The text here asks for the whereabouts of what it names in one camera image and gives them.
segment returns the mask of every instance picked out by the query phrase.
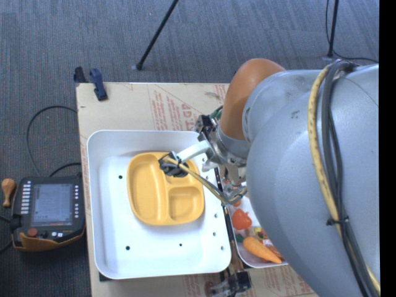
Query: wooden handle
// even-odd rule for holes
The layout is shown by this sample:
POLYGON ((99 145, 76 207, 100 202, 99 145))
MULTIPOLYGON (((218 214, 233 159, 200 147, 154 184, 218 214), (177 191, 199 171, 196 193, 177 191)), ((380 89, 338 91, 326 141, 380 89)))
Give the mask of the wooden handle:
POLYGON ((4 193, 4 202, 2 203, 3 207, 11 207, 10 198, 12 193, 14 192, 16 187, 15 181, 11 178, 3 179, 1 182, 1 189, 4 193))

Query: cable tie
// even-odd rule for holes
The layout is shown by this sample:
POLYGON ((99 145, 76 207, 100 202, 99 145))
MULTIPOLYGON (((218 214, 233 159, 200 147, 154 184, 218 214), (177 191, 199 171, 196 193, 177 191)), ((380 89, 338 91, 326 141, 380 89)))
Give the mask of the cable tie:
POLYGON ((326 225, 334 225, 335 223, 340 225, 342 223, 347 223, 347 222, 349 222, 349 216, 346 216, 344 219, 341 220, 334 220, 333 218, 329 218, 326 221, 326 225))

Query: yellow plate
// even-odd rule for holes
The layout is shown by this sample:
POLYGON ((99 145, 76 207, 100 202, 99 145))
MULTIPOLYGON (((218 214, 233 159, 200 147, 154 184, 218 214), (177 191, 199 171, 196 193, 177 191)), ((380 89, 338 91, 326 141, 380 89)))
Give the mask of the yellow plate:
MULTIPOLYGON (((198 219, 204 211, 202 184, 191 175, 167 176, 158 160, 168 152, 140 153, 127 169, 129 203, 135 216, 149 225, 178 225, 198 219)), ((187 165, 198 173, 196 164, 187 165)))

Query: cardboard table surface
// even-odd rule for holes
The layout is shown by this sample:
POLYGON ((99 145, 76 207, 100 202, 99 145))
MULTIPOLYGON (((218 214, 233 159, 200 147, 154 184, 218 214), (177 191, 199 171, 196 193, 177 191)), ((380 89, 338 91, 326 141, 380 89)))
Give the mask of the cardboard table surface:
MULTIPOLYGON (((205 286, 220 283, 217 273, 167 277, 100 280, 93 255, 92 213, 87 163, 88 138, 99 130, 191 130, 197 117, 222 105, 228 84, 104 83, 108 98, 99 101, 95 84, 77 84, 80 151, 93 297, 206 297, 205 286)), ((239 296, 317 297, 289 266, 249 269, 252 287, 239 296)))

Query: black metal pole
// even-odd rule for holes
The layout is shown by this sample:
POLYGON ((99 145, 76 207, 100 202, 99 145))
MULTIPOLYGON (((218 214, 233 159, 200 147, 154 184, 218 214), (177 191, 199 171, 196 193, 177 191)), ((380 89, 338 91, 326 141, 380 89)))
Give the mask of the black metal pole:
POLYGON ((162 31, 162 28, 165 26, 166 21, 168 21, 170 15, 172 14, 172 11, 173 11, 174 7, 176 7, 176 5, 177 5, 177 3, 178 3, 178 1, 179 1, 179 0, 173 0, 172 5, 170 6, 170 8, 169 8, 168 12, 166 13, 165 17, 163 18, 163 20, 162 20, 162 22, 161 22, 161 24, 160 24, 160 27, 158 28, 157 32, 155 32, 154 37, 152 38, 150 44, 148 45, 148 47, 147 47, 147 49, 146 49, 146 52, 144 53, 142 59, 136 64, 136 69, 137 69, 137 70, 139 70, 139 71, 142 70, 142 68, 143 68, 143 63, 144 63, 144 61, 145 61, 147 55, 149 55, 149 52, 151 51, 151 49, 152 49, 152 47, 153 47, 155 41, 157 40, 158 36, 160 35, 160 33, 161 33, 161 31, 162 31))
POLYGON ((329 52, 327 53, 328 57, 333 57, 333 44, 334 44, 335 24, 337 22, 338 1, 339 0, 335 0, 335 3, 334 3, 332 33, 331 33, 331 36, 330 36, 329 52))

